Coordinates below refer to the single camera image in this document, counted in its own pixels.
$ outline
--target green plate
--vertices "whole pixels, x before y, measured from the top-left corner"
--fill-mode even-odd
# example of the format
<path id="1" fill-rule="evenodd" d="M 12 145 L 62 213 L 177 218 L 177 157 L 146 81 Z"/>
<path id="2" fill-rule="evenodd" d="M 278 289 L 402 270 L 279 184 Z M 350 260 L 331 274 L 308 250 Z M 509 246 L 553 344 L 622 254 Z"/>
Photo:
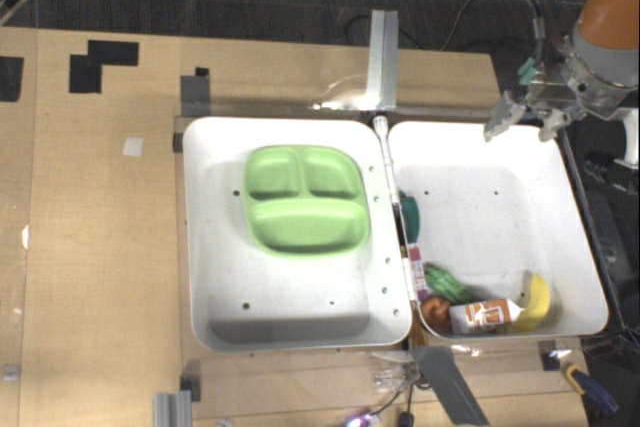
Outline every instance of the green plate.
<path id="1" fill-rule="evenodd" d="M 244 170 L 249 233 L 263 251 L 329 256 L 358 249 L 369 237 L 369 210 L 358 167 L 324 146 L 267 146 Z"/>

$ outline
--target wooden table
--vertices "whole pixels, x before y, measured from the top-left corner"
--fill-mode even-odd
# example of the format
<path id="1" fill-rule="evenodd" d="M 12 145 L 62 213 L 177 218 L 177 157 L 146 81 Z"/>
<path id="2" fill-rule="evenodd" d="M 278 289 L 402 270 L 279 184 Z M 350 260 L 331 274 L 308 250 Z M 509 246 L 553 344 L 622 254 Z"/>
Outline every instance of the wooden table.
<path id="1" fill-rule="evenodd" d="M 70 94 L 69 56 L 86 54 L 89 39 L 139 42 L 139 64 L 104 66 L 100 95 Z M 171 144 L 180 76 L 209 68 L 217 102 L 308 105 L 328 85 L 363 76 L 367 50 L 4 28 L 0 55 L 25 58 L 20 101 L 0 104 L 0 152 L 12 156 L 3 159 L 0 191 L 7 205 L 19 199 L 23 213 L 0 231 L 1 363 L 22 364 L 18 381 L 0 382 L 0 424 L 149 426 L 154 393 L 174 393 L 182 370 Z M 498 89 L 488 56 L 401 51 L 398 98 L 401 105 L 486 112 Z M 123 155 L 129 137 L 143 139 L 141 156 Z M 6 208 L 0 212 L 5 223 Z M 26 257 L 15 236 L 25 221 Z M 24 288 L 15 284 L 24 265 L 9 271 L 20 258 Z M 24 294 L 24 315 L 13 311 L 9 289 Z M 22 329 L 16 315 L 24 317 Z M 571 359 L 584 367 L 580 353 Z M 543 372 L 536 357 L 520 359 L 521 372 L 511 372 L 511 363 L 462 365 L 492 425 L 587 425 L 580 398 L 559 373 Z M 280 394 L 300 396 L 290 383 L 260 379 Z M 256 414 L 255 404 L 245 411 L 238 401 L 233 421 L 340 425 L 374 405 L 358 402 L 370 392 L 370 382 L 354 380 L 353 407 L 317 411 Z M 417 425 L 449 425 L 431 392 L 414 398 Z M 393 417 L 385 416 L 385 425 Z"/>

